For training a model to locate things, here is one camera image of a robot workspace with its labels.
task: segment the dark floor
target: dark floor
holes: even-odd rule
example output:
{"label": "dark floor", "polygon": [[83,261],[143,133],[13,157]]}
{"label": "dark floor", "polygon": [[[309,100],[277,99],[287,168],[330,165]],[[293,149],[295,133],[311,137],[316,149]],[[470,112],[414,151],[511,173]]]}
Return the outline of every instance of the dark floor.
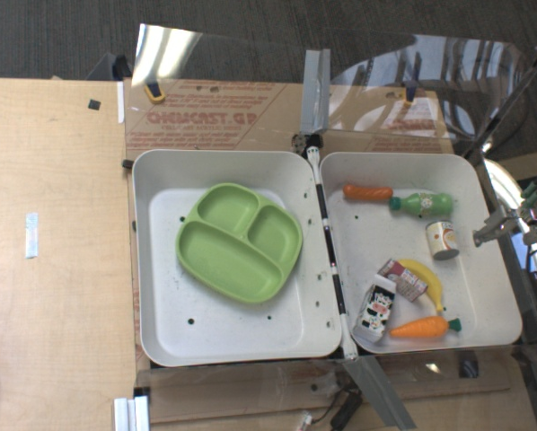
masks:
{"label": "dark floor", "polygon": [[[142,22],[307,48],[340,29],[537,46],[537,0],[0,0],[0,77],[84,79],[106,52],[133,61]],[[526,96],[499,157],[537,152],[537,79]]]}

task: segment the toy banana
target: toy banana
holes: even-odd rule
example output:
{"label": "toy banana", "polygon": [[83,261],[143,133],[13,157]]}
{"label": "toy banana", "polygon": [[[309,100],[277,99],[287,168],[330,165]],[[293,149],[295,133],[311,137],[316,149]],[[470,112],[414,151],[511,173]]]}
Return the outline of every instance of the toy banana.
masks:
{"label": "toy banana", "polygon": [[442,306],[442,283],[435,272],[414,259],[399,259],[398,261],[428,285],[428,297],[434,302],[436,311],[443,312],[445,309]]}

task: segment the orange object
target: orange object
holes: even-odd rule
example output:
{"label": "orange object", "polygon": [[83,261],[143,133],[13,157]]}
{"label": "orange object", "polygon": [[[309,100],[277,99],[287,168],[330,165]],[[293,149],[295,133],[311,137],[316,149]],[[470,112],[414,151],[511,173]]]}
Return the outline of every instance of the orange object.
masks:
{"label": "orange object", "polygon": [[351,199],[363,199],[376,201],[378,199],[390,199],[392,189],[390,187],[358,187],[347,184],[342,188],[344,196]]}
{"label": "orange object", "polygon": [[393,337],[442,337],[449,329],[460,332],[462,325],[458,318],[447,321],[442,316],[427,316],[407,322],[397,328],[390,330]]}

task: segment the tin can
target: tin can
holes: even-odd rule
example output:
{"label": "tin can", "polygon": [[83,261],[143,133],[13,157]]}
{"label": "tin can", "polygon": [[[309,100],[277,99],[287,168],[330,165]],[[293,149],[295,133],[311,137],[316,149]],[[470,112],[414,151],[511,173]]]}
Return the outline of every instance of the tin can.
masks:
{"label": "tin can", "polygon": [[456,257],[458,244],[453,223],[449,220],[438,220],[427,225],[428,247],[435,260],[446,260]]}

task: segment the toy soda bottle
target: toy soda bottle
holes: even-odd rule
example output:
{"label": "toy soda bottle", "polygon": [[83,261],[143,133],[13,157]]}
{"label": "toy soda bottle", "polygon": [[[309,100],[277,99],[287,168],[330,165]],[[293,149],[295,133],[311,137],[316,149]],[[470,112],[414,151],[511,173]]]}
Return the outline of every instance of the toy soda bottle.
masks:
{"label": "toy soda bottle", "polygon": [[403,210],[418,217],[448,216],[452,212],[452,197],[446,193],[413,193],[409,197],[392,197],[391,211]]}

